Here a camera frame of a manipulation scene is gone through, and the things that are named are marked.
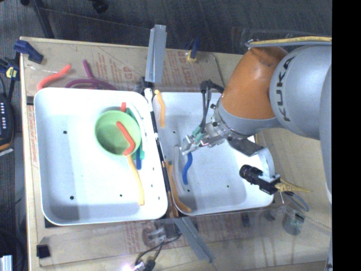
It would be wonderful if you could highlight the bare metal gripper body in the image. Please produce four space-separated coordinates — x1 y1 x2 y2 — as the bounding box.
186 120 236 152

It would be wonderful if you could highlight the white rubber strip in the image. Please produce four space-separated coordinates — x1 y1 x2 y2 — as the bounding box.
173 145 184 192

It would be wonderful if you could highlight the orange rubber strip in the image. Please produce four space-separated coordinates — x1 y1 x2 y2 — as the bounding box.
154 89 166 129
164 159 192 213

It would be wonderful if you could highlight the white plastic tray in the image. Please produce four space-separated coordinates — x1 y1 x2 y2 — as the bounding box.
152 91 276 217
33 86 169 226

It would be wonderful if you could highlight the red bent rubber strip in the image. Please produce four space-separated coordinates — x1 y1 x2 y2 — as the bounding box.
116 121 137 156

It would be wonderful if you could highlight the yellow rubber strip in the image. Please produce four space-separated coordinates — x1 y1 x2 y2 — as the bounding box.
126 154 146 206

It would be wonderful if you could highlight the green bowl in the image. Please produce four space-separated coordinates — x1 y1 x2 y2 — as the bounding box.
94 110 142 157

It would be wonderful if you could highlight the purple rubber strip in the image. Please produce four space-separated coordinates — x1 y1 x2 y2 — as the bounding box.
65 59 118 91

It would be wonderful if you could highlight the brown cardboard board red print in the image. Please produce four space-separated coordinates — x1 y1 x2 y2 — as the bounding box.
22 38 283 267

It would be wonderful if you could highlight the black cylinder on white bracket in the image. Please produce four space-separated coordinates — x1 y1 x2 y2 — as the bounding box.
239 146 281 196

